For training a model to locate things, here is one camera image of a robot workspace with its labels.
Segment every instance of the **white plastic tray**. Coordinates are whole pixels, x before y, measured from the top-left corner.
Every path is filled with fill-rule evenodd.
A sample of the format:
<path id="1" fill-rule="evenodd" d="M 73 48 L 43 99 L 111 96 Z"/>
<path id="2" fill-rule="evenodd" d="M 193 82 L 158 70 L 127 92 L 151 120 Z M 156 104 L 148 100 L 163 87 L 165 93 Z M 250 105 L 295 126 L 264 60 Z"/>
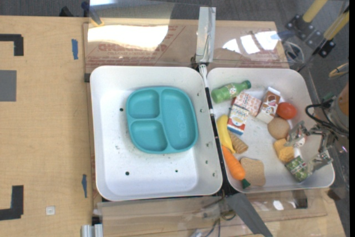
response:
<path id="1" fill-rule="evenodd" d="M 312 104 L 310 95 L 303 77 L 291 69 L 274 68 L 215 68 L 208 75 L 210 90 L 221 87 L 230 82 L 242 82 L 249 80 L 252 88 L 246 93 L 262 99 L 266 88 L 272 87 L 281 92 L 281 98 L 292 103 L 298 110 L 295 118 L 289 120 L 291 127 L 303 120 L 307 129 L 315 125 L 315 121 L 307 116 L 305 107 Z M 216 120 L 222 114 L 228 114 L 230 101 L 214 104 Z M 298 183 L 278 159 L 273 148 L 275 139 L 270 136 L 267 124 L 249 116 L 245 132 L 241 139 L 249 146 L 242 154 L 235 154 L 240 160 L 243 157 L 261 160 L 265 167 L 266 184 L 262 187 L 254 186 L 242 188 L 241 182 L 235 180 L 227 170 L 229 183 L 242 193 L 260 193 L 269 191 L 283 191 L 296 189 L 326 188 L 334 182 L 334 168 L 332 164 L 317 170 L 305 181 Z M 318 153 L 321 136 L 312 135 L 307 137 L 306 143 L 300 148 L 301 157 L 308 161 Z"/>
<path id="2" fill-rule="evenodd" d="M 134 147 L 125 103 L 139 88 L 171 86 L 190 97 L 199 137 L 188 151 L 148 154 Z M 90 76 L 96 183 L 111 201 L 211 195 L 222 184 L 220 162 L 199 73 L 186 67 L 106 66 Z"/>

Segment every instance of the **can lid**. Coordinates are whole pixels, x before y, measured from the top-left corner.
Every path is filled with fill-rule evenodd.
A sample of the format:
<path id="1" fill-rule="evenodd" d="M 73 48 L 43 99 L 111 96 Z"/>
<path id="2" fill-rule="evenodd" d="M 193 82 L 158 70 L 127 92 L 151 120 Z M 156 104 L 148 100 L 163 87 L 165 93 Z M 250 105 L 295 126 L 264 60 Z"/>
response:
<path id="1" fill-rule="evenodd" d="M 249 80 L 245 80 L 244 83 L 248 86 L 248 89 L 251 88 L 251 83 Z"/>

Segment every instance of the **brown ball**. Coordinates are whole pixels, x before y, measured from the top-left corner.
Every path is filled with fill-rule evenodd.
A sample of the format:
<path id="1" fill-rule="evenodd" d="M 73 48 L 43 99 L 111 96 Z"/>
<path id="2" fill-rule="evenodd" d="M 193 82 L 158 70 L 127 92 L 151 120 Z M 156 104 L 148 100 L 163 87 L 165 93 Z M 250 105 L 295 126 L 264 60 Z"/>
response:
<path id="1" fill-rule="evenodd" d="M 267 124 L 267 129 L 275 139 L 287 138 L 290 124 L 287 120 L 276 117 Z"/>

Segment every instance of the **green bottle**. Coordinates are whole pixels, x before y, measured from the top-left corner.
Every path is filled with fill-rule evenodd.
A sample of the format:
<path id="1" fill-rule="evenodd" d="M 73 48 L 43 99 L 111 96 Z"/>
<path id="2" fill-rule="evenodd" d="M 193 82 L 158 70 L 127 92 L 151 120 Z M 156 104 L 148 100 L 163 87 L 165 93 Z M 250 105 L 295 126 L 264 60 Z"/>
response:
<path id="1" fill-rule="evenodd" d="M 215 103 L 221 103 L 237 97 L 240 92 L 249 88 L 251 88 L 251 83 L 249 80 L 245 80 L 242 83 L 229 83 L 221 88 L 216 88 L 211 95 Z"/>

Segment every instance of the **gray square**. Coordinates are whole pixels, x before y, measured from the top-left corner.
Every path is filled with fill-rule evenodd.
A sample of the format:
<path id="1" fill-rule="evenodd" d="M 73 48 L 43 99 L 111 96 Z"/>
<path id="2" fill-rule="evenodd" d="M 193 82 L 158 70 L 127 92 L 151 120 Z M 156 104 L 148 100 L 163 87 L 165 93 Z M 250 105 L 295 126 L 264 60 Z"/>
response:
<path id="1" fill-rule="evenodd" d="M 16 70 L 0 70 L 0 102 L 16 101 Z"/>

